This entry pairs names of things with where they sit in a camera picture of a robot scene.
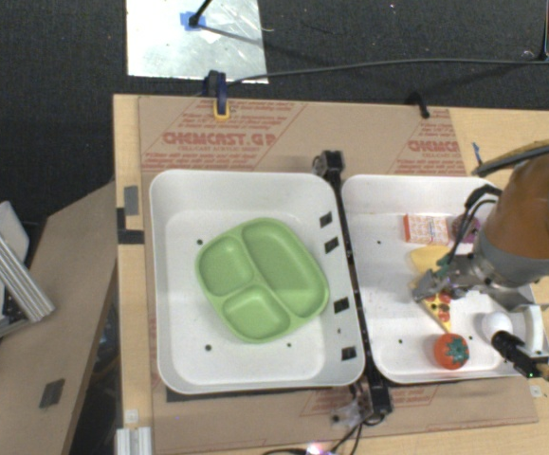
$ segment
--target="silver reflective sheet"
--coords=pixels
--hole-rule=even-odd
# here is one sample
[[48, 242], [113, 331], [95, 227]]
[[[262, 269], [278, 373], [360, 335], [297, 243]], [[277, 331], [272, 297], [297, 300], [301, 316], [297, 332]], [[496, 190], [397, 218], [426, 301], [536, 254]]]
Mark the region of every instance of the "silver reflective sheet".
[[130, 76], [202, 80], [214, 69], [233, 81], [266, 73], [257, 0], [213, 0], [205, 26], [186, 30], [181, 14], [203, 1], [126, 0]]

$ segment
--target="green divided tray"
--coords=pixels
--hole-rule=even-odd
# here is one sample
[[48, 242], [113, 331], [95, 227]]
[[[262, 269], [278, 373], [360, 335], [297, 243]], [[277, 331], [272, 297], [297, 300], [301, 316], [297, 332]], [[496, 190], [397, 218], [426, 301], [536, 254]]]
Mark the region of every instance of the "green divided tray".
[[248, 221], [204, 245], [196, 258], [203, 292], [247, 342], [285, 336], [316, 317], [329, 286], [302, 241], [284, 223]]

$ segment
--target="white tray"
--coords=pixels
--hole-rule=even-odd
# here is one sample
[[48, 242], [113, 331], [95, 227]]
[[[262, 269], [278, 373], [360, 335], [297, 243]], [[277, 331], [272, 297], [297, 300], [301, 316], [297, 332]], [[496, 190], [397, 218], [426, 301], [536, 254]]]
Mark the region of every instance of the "white tray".
[[[343, 201], [374, 361], [392, 381], [411, 384], [519, 375], [503, 362], [482, 332], [484, 315], [504, 311], [488, 295], [470, 292], [467, 298], [451, 303], [453, 332], [467, 340], [470, 350], [468, 363], [457, 371], [436, 364], [432, 347], [444, 332], [411, 296], [410, 283], [419, 275], [409, 253], [422, 245], [405, 241], [403, 216], [457, 216], [469, 194], [484, 183], [469, 177], [356, 175], [344, 184]], [[479, 209], [481, 223], [490, 210], [490, 205]], [[461, 245], [458, 253], [470, 250], [471, 246]], [[530, 287], [521, 293], [533, 300]], [[539, 333], [543, 338], [534, 342], [549, 352], [540, 319], [533, 329], [525, 313], [510, 314], [510, 318], [515, 335], [525, 338]]]
[[[335, 195], [305, 173], [167, 171], [150, 188], [160, 375], [182, 393], [344, 386], [364, 369], [353, 289]], [[332, 213], [332, 223], [320, 218]], [[286, 337], [250, 344], [236, 337], [200, 289], [194, 261], [209, 240], [245, 221], [286, 223], [329, 283], [324, 311]], [[325, 253], [324, 244], [339, 246]], [[334, 304], [348, 308], [335, 313]]]

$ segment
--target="toy pizza slice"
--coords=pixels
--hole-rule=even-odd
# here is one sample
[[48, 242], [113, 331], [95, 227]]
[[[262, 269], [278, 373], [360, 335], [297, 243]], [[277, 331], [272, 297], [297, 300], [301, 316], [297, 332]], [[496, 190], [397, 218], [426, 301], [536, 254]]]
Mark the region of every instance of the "toy pizza slice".
[[436, 295], [422, 300], [422, 305], [438, 324], [445, 329], [445, 332], [451, 332], [451, 295], [446, 292], [438, 292]]

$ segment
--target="black fabric backdrop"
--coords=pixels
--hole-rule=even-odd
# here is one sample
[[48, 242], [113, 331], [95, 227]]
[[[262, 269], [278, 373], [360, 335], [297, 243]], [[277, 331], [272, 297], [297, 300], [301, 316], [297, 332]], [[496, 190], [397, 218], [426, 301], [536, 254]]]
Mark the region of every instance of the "black fabric backdrop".
[[[269, 71], [538, 54], [546, 0], [259, 0]], [[111, 180], [112, 95], [198, 82], [126, 74], [125, 0], [0, 0], [0, 201], [28, 221]], [[397, 65], [245, 84], [232, 96], [546, 109], [549, 66]]]

